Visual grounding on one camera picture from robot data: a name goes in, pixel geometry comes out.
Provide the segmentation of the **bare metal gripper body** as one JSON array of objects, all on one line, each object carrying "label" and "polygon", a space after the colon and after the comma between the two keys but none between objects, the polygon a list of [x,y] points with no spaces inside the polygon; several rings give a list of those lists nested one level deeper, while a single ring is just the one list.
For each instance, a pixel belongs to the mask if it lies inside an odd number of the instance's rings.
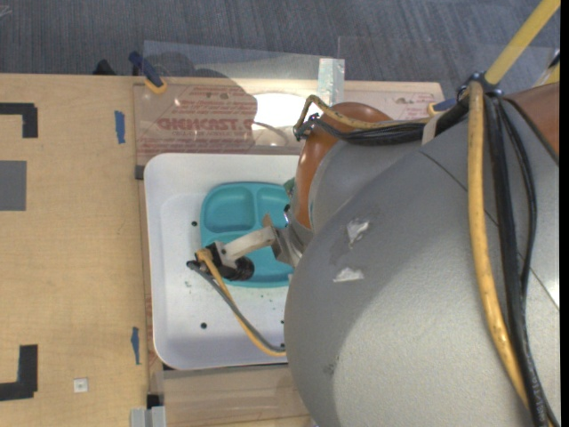
[{"label": "bare metal gripper body", "polygon": [[298,251],[293,242],[293,229],[290,227],[288,213],[283,212],[283,216],[283,227],[272,226],[275,240],[271,248],[278,261],[295,268],[298,265]]}]

